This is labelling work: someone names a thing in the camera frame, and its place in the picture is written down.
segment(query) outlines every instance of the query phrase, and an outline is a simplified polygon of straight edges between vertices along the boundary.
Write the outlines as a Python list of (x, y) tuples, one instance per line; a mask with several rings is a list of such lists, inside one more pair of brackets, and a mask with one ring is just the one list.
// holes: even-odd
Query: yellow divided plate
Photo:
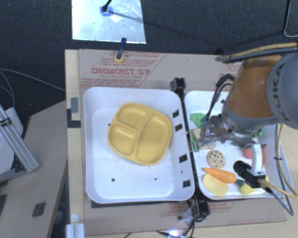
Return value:
[(172, 123), (147, 106), (127, 103), (110, 124), (107, 141), (116, 153), (143, 165), (162, 160), (172, 137)]

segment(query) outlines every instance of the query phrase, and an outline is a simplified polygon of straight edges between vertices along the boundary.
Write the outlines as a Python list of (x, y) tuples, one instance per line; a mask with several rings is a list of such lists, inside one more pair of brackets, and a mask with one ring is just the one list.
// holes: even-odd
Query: black fabric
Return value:
[[(141, 0), (147, 44), (130, 51), (228, 54), (298, 40), (282, 34), (287, 0)], [(298, 0), (291, 1), (289, 34), (298, 33)], [(0, 0), (0, 67), (65, 87), (65, 49), (118, 49), (117, 43), (72, 40), (71, 0)], [(23, 123), (65, 94), (5, 73)], [(5, 85), (0, 76), (0, 84)], [(0, 102), (11, 106), (0, 90)]]

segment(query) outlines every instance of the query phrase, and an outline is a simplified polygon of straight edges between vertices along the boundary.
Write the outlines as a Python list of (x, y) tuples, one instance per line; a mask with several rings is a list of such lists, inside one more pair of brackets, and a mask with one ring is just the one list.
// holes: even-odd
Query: yellow plate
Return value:
[(107, 141), (113, 151), (143, 165), (154, 165), (165, 155), (172, 137), (172, 123), (147, 106), (127, 103), (110, 124)]

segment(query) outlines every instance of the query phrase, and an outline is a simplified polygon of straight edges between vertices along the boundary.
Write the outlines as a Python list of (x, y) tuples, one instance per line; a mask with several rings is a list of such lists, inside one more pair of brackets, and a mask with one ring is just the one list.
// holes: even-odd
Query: blue and yellow clip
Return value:
[(124, 58), (124, 48), (126, 45), (126, 38), (122, 38), (121, 42), (120, 42), (120, 47), (119, 47), (119, 51), (116, 52), (115, 54), (115, 61), (116, 62), (121, 62)]

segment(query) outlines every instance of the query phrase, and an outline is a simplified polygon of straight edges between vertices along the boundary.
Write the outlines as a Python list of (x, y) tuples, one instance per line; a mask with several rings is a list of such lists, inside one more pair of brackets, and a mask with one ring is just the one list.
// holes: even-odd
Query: silver metal plate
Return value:
[(112, 0), (107, 12), (101, 7), (108, 0), (72, 0), (74, 40), (145, 44), (140, 0)]

